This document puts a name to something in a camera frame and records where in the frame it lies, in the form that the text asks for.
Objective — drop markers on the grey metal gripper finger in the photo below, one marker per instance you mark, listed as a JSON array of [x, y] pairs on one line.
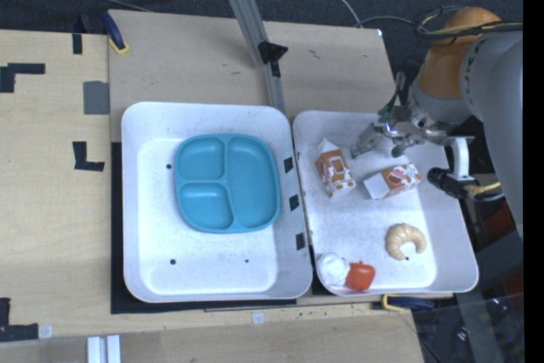
[[366, 142], [406, 146]]

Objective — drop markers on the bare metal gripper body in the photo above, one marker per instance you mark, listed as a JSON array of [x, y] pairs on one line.
[[408, 125]]

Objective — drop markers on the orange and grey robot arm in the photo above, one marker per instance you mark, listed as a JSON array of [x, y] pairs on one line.
[[489, 72]]

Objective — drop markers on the orange and white carton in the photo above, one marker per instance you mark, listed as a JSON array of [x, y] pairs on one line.
[[393, 181], [335, 170]]

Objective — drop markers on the white plastic tray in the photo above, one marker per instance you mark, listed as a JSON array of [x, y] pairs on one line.
[[153, 204], [365, 225]]

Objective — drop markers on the beige croissant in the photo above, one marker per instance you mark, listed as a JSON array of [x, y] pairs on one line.
[[401, 238]]

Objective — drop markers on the white crumpled object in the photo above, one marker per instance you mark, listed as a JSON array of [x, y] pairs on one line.
[[332, 268]]

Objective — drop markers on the red tomato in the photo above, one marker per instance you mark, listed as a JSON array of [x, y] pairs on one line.
[[360, 276]]

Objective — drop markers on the blue divided plate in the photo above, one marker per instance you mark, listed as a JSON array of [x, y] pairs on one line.
[[227, 183]]

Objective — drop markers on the pale wood board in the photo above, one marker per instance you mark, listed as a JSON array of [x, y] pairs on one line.
[[191, 59]]

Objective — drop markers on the black cylinder on white bracket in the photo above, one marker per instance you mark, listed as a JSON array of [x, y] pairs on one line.
[[461, 159]]

